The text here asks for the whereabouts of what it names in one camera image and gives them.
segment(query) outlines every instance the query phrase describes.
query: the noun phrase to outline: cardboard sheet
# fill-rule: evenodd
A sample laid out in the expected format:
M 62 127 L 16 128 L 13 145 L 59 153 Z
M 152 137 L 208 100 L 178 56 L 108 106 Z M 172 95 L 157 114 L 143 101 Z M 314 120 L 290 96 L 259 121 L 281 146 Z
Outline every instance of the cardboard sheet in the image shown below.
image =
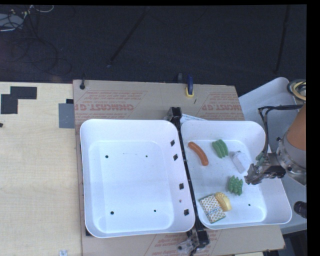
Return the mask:
M 183 256 L 177 250 L 186 233 L 96 238 L 86 233 L 79 130 L 88 119 L 164 119 L 170 107 L 206 120 L 244 120 L 234 86 L 194 84 L 194 97 L 186 97 L 186 84 L 85 80 L 73 81 L 82 253 L 84 256 Z M 283 249 L 279 226 L 207 230 L 210 244 L 199 256 L 219 256 Z

